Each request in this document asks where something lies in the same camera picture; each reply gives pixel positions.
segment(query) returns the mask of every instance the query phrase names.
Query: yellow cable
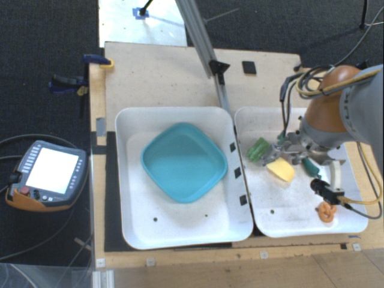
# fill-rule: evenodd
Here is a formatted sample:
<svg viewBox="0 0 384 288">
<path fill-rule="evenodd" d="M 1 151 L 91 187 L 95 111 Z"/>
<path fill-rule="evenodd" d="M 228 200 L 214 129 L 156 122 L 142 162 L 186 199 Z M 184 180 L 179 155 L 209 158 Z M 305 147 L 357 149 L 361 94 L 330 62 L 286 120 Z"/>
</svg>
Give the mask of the yellow cable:
<svg viewBox="0 0 384 288">
<path fill-rule="evenodd" d="M 383 188 L 382 188 L 382 185 L 380 184 L 379 178 L 377 177 L 377 175 L 373 171 L 371 164 L 367 161 L 367 156 L 366 156 L 366 154 L 365 154 L 361 144 L 360 143 L 358 143 L 358 144 L 360 145 L 360 150 L 361 150 L 361 154 L 362 154 L 363 160 L 364 160 L 365 164 L 367 165 L 367 167 L 369 168 L 369 171 L 371 172 L 371 174 L 373 175 L 373 178 L 376 180 L 376 182 L 377 182 L 377 184 L 379 186 L 380 194 L 379 194 L 377 199 L 371 200 L 369 202 L 361 201 L 361 200 L 353 200 L 353 199 L 349 199 L 348 197 L 345 197 L 345 196 L 338 196 L 337 199 L 342 204 L 352 203 L 352 204 L 359 204 L 359 205 L 373 205 L 373 204 L 378 203 L 383 198 Z"/>
<path fill-rule="evenodd" d="M 319 95 L 319 94 L 325 94 L 328 91 L 331 91 L 333 89 L 337 89 L 337 88 L 342 87 L 342 86 L 346 87 L 346 86 L 351 85 L 351 84 L 353 84 L 353 83 L 355 83 L 357 81 L 362 81 L 362 80 L 364 80 L 366 78 L 372 77 L 375 74 L 377 74 L 379 71 L 381 71 L 381 69 L 370 71 L 369 73 L 365 73 L 365 74 L 362 74 L 360 76 L 356 76 L 356 77 L 353 77 L 353 78 L 348 79 L 346 81 L 342 81 L 342 82 L 339 82 L 339 83 L 337 83 L 335 85 L 332 85 L 332 86 L 329 86 L 327 88 L 324 88 L 321 91 L 320 90 L 317 90 L 317 91 L 305 91 L 305 90 L 301 89 L 298 84 L 296 84 L 295 88 L 296 88 L 296 90 L 297 90 L 297 92 L 299 94 L 302 94 L 304 96 L 315 96 L 315 95 Z M 299 82 L 305 75 L 306 75 L 306 73 L 304 73 L 296 82 Z"/>
</svg>

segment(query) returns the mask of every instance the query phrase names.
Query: blue plastic bowl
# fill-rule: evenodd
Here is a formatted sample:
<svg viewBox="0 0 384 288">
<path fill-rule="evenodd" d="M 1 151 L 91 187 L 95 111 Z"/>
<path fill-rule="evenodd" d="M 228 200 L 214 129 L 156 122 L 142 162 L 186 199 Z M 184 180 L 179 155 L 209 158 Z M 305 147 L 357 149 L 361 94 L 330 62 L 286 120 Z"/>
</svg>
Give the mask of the blue plastic bowl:
<svg viewBox="0 0 384 288">
<path fill-rule="evenodd" d="M 173 200 L 190 203 L 227 172 L 227 160 L 212 140 L 191 124 L 179 123 L 154 138 L 141 161 L 152 180 Z"/>
</svg>

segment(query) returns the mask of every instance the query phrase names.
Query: blue tape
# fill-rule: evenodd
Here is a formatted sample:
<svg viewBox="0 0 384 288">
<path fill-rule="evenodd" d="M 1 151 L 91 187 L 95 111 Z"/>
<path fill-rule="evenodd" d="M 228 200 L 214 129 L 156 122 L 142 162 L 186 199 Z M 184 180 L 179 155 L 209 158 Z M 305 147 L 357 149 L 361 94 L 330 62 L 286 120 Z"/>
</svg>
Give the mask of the blue tape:
<svg viewBox="0 0 384 288">
<path fill-rule="evenodd" d="M 141 9 L 140 7 L 133 8 L 133 9 L 132 9 L 132 14 L 133 14 L 133 16 L 134 16 L 136 19 L 139 19 L 139 20 L 143 20 L 143 19 L 148 18 L 148 17 L 149 17 L 149 12 L 148 12 L 148 10 L 145 11 L 144 16 L 141 16 L 141 15 L 140 15 L 140 9 Z"/>
</svg>

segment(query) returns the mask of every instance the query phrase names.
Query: yellow sponge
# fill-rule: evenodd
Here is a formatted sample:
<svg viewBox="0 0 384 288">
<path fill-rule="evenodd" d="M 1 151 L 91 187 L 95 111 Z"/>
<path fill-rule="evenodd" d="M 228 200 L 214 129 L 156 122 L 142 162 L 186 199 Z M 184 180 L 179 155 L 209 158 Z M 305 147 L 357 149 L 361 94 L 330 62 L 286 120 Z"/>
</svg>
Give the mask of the yellow sponge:
<svg viewBox="0 0 384 288">
<path fill-rule="evenodd" d="M 275 161 L 268 163 L 266 167 L 273 174 L 286 182 L 291 182 L 295 175 L 293 167 L 283 158 L 278 158 Z"/>
</svg>

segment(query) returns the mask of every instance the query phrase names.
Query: aluminum rod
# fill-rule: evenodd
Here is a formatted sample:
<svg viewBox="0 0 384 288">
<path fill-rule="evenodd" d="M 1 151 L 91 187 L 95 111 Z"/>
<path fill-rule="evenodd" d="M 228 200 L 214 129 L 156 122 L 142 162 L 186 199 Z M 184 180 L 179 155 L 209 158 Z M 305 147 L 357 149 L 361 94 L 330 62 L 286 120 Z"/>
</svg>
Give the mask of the aluminum rod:
<svg viewBox="0 0 384 288">
<path fill-rule="evenodd" d="M 187 31 L 192 39 L 197 54 L 208 78 L 215 77 L 215 85 L 220 106 L 230 114 L 229 102 L 225 85 L 220 84 L 218 74 L 214 75 L 209 63 L 217 61 L 216 55 L 206 31 L 204 21 L 195 0 L 175 0 Z"/>
</svg>

